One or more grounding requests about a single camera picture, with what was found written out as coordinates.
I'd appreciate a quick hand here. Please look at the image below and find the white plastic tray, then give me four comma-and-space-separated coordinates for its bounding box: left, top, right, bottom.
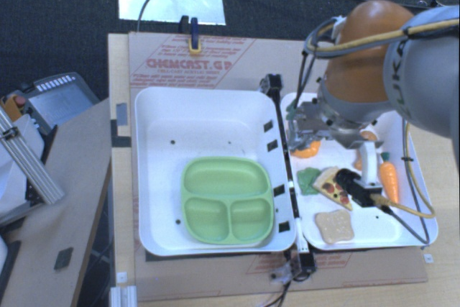
280, 92, 440, 251
134, 86, 298, 257

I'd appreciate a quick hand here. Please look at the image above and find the green toy lettuce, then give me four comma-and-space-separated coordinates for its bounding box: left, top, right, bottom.
296, 167, 322, 196

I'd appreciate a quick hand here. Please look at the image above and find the black block with thin wires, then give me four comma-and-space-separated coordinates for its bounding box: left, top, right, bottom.
287, 250, 318, 281
259, 73, 283, 95

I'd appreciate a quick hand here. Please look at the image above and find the green divided plate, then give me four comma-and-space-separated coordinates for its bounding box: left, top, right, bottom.
180, 156, 276, 247

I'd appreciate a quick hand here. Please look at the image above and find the thin black and white rod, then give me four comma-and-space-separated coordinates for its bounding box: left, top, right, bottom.
272, 88, 309, 253

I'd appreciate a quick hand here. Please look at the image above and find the orange carrot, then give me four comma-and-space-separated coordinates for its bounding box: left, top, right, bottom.
378, 151, 400, 205

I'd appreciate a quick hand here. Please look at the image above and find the tan toy bread slice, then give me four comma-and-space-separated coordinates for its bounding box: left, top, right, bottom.
314, 209, 355, 246

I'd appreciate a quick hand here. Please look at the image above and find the toy pizza slice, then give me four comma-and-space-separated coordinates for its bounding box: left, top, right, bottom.
312, 165, 354, 212

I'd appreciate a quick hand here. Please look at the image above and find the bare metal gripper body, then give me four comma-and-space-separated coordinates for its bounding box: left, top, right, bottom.
287, 100, 362, 152

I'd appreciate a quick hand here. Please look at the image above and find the brown cardboard board red print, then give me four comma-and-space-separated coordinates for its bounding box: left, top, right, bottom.
128, 31, 429, 303

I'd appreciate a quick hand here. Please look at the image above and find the orange toy fruit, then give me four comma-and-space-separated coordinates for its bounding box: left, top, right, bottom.
290, 139, 322, 160

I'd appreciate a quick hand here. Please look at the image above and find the black cylinder on white bracket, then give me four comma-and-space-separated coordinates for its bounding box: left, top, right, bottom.
335, 139, 385, 208

